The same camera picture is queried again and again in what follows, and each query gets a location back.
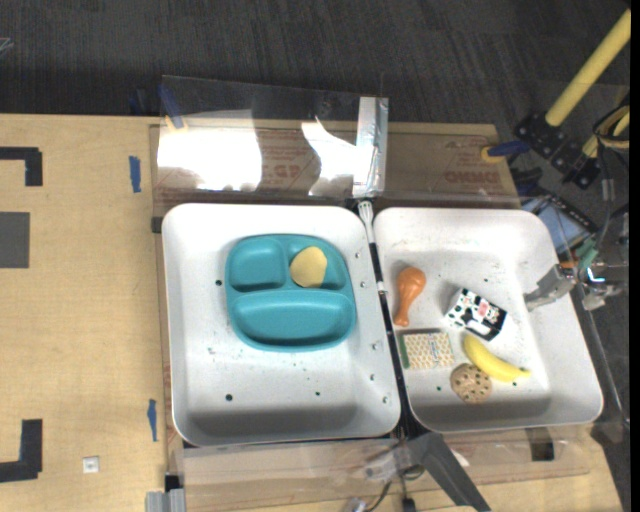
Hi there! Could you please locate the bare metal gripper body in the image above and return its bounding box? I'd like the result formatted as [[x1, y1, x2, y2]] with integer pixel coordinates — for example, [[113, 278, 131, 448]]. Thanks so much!
[[573, 263, 630, 297]]

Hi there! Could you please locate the cow print milk carton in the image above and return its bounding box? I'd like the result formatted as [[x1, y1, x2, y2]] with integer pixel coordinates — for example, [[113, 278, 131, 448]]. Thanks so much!
[[442, 287, 509, 343]]

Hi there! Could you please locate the yellow banana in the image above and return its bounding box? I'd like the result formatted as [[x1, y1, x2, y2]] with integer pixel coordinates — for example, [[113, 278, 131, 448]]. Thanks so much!
[[462, 332, 533, 384]]

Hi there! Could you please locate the white plastic tray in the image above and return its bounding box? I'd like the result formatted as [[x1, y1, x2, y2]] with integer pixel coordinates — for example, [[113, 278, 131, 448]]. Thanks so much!
[[160, 202, 402, 448], [372, 206, 605, 434]]

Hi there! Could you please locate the brown chocolate chip cookie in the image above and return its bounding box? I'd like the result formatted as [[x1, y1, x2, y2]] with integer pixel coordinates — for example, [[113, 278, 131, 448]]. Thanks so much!
[[449, 362, 493, 405]]

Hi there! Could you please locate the yellow patterned packet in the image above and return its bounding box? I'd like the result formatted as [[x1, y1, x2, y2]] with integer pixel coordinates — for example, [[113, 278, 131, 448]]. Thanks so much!
[[398, 328, 456, 371]]

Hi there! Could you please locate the orange toy chicken drumstick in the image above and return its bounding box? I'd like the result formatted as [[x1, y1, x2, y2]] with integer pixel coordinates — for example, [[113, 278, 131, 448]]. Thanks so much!
[[393, 266, 428, 328]]

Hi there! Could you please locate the thin black and white rod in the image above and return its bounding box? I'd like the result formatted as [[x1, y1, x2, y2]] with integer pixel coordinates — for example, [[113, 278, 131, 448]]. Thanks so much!
[[356, 198, 414, 439]]

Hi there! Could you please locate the yellow round biscuit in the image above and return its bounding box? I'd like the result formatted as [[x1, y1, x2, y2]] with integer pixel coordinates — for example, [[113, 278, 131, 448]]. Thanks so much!
[[289, 245, 329, 289]]

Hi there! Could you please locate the blue divided plate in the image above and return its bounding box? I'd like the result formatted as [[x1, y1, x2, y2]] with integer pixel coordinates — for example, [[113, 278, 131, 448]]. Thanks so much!
[[223, 233, 358, 353]]

